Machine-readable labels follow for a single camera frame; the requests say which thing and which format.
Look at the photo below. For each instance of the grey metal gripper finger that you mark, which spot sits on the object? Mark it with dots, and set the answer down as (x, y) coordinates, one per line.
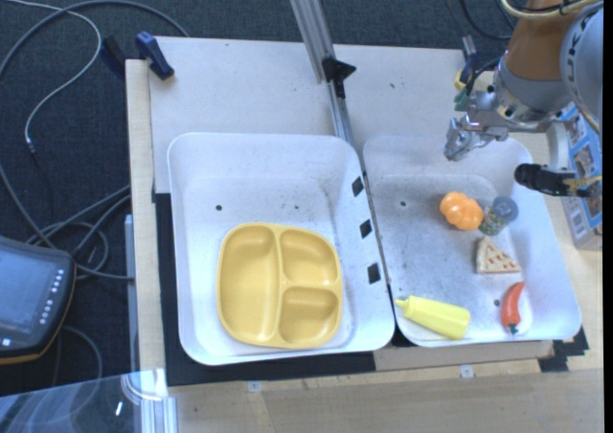
(471, 143)
(451, 141)

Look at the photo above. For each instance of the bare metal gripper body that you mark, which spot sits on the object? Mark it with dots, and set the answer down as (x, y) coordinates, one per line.
(498, 117)

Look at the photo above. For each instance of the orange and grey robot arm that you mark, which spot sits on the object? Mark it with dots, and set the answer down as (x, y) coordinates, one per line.
(536, 48)

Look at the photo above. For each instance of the orange toy bell pepper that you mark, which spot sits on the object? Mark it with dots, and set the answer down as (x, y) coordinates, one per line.
(460, 211)

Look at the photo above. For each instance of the clear jar with grey lid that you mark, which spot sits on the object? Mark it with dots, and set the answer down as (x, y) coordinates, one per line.
(498, 218)

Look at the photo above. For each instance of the blue printed carton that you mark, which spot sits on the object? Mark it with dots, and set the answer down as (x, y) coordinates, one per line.
(586, 158)

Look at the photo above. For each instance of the white plastic tray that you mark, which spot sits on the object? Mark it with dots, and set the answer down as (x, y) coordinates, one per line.
(268, 182)
(431, 254)

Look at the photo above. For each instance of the toy pizza slice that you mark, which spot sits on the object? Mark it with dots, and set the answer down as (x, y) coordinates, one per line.
(491, 258)

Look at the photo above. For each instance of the red toy chili pepper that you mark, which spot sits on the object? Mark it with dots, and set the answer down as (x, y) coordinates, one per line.
(511, 306)

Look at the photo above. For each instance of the yellow mustard bottle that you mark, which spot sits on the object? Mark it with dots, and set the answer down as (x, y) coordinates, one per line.
(438, 316)

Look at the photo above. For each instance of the pale flat board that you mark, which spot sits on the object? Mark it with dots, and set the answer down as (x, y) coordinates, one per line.
(249, 91)

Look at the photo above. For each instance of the yellow divided plate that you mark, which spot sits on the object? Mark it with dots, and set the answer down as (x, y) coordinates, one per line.
(254, 278)

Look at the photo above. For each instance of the black cylinder on white bracket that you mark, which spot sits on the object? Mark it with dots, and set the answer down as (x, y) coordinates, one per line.
(541, 178)

